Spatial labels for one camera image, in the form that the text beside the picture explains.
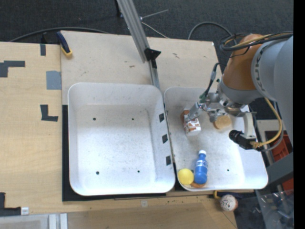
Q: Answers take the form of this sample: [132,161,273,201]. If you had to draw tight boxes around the white plastic tray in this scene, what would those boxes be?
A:
[67,82,176,197]
[163,86,269,192]

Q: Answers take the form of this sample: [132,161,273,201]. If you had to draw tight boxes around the yellow ball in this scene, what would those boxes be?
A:
[178,168,195,185]

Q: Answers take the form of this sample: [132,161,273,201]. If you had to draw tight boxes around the black cylinder on white bracket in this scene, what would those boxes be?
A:
[228,111,259,150]

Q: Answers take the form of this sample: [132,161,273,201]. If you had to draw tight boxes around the white speckled ball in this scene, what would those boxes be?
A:
[219,194,239,212]

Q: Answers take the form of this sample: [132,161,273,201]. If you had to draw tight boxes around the blue bottle with white cap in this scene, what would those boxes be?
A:
[193,150,208,185]

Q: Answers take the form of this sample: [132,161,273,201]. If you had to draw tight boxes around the tan round bread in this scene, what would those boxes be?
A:
[213,114,232,130]

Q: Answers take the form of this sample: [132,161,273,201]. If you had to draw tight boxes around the pale wood board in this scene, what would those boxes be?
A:
[61,30,254,200]

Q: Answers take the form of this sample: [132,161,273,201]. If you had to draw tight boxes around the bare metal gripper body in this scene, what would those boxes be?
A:
[197,92,257,117]

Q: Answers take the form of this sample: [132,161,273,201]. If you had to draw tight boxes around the white and brown carton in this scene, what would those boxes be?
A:
[183,108,202,137]

